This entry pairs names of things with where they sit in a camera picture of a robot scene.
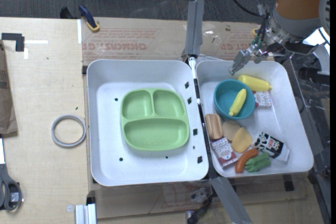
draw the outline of metal ring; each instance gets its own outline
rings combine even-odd
[[[64,142],[60,141],[56,137],[56,135],[55,135],[55,127],[62,120],[75,120],[75,121],[77,121],[82,126],[83,134],[82,134],[81,138],[78,141],[76,141],[74,143],[64,143]],[[85,123],[84,123],[84,121],[79,116],[76,116],[76,115],[65,114],[65,115],[59,116],[58,118],[56,118],[54,120],[53,125],[51,126],[51,137],[54,140],[54,142],[57,145],[61,146],[61,147],[67,147],[67,148],[75,147],[75,146],[79,145],[81,142],[83,142],[83,140],[85,139],[85,136],[86,136]]]

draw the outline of brown bag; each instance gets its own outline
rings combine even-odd
[[[0,134],[17,131],[17,123],[9,87],[4,43],[0,40]]]

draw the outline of teal bowl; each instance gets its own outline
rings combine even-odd
[[[241,89],[246,89],[244,105],[236,116],[230,116],[230,107]],[[223,80],[216,86],[214,103],[218,115],[229,120],[241,120],[251,116],[256,106],[255,97],[251,89],[246,84],[235,79]]]

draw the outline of green plate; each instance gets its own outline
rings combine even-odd
[[[128,92],[121,103],[121,127],[127,144],[137,150],[173,150],[189,139],[184,102],[167,89]]]

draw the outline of scissors handle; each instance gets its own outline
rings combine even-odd
[[[11,202],[11,193],[18,193],[18,201]],[[12,211],[21,204],[22,192],[19,184],[8,175],[6,164],[0,164],[0,207]]]

